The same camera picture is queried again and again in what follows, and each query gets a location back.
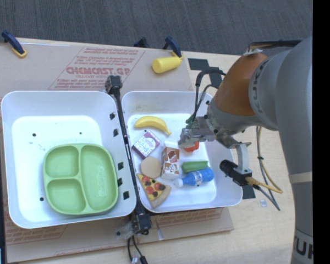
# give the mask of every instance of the water bottle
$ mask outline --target water bottle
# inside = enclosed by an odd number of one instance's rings
[[[181,188],[183,185],[199,186],[203,182],[209,182],[214,179],[214,172],[210,167],[191,171],[183,178],[177,178],[174,181],[174,185]]]

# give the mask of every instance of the banana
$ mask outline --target banana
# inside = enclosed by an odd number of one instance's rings
[[[169,129],[167,128],[166,122],[159,118],[159,117],[154,117],[152,115],[146,115],[141,118],[139,118],[136,123],[134,124],[134,127],[147,127],[147,126],[152,126],[156,127],[162,131],[165,131],[168,135],[171,134]]]

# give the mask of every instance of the pizza slice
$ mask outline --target pizza slice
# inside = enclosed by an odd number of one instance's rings
[[[137,176],[152,208],[156,208],[162,204],[170,194],[171,187],[169,185],[164,185],[157,180],[139,173]]]

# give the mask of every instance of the table top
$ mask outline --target table top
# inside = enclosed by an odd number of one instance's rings
[[[211,67],[219,67],[224,72],[238,58],[196,52],[183,52],[183,55],[193,87],[199,71],[190,69],[188,58],[208,60]],[[209,77],[203,78],[201,87],[204,88],[209,83]],[[207,92],[213,96],[216,89],[209,88]],[[248,148],[249,166],[253,177],[263,182],[257,159],[256,127],[249,127],[234,138],[252,143]],[[138,248],[148,263],[289,263],[293,248],[295,212],[279,133],[263,129],[260,146],[269,175],[283,190],[282,194],[274,193],[280,211],[261,192],[255,191],[256,198],[243,199],[238,205],[229,208],[234,230],[139,244]],[[232,153],[237,161],[235,150]],[[131,253],[137,255],[134,246],[131,246]],[[130,260],[127,247],[121,246],[21,263],[71,262],[130,263]]]

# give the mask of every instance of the toy cucumber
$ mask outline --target toy cucumber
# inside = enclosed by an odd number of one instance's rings
[[[182,163],[182,170],[185,173],[201,170],[208,167],[207,161],[185,161]]]

